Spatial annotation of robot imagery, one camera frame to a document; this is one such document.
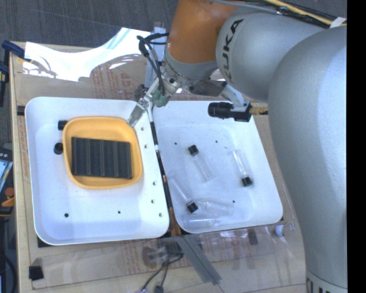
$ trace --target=gray floor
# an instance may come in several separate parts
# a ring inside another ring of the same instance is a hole
[[[283,0],[335,16],[347,16],[347,0]],[[97,47],[119,27],[170,28],[178,0],[0,0],[0,59],[4,40]],[[0,146],[11,142],[9,95],[0,107]],[[5,223],[0,224],[0,251]],[[3,260],[0,259],[0,273]]]

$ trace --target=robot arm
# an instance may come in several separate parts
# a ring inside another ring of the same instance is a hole
[[[267,103],[303,236],[307,290],[347,292],[346,25],[288,16],[289,6],[244,4],[179,2],[163,66],[167,97],[159,106],[179,87],[225,95],[232,103],[209,106],[209,115],[220,118],[235,112],[235,119],[249,120],[241,93]],[[217,68],[224,82],[209,79]]]

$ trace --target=vial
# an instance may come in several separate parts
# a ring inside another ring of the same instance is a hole
[[[198,198],[195,200],[195,203],[203,211],[217,216],[231,216],[234,212],[234,205],[232,202],[213,198]]]
[[[183,226],[186,229],[211,228],[220,221],[219,217],[209,213],[187,214],[182,219]]]
[[[243,187],[248,187],[252,185],[252,180],[251,177],[249,176],[248,171],[248,162],[246,161],[245,155],[243,154],[242,150],[234,150],[232,154],[234,161],[236,162],[237,167],[239,169]]]
[[[168,183],[170,188],[174,192],[178,193],[179,197],[184,201],[184,206],[189,213],[193,213],[198,209],[198,206],[194,202],[190,188],[184,185],[180,179],[177,178],[176,172],[172,172],[168,177]]]
[[[193,159],[194,164],[197,166],[198,170],[201,172],[205,181],[214,178],[214,173],[208,163],[205,155],[200,153],[196,145],[192,145],[188,148],[188,152]]]

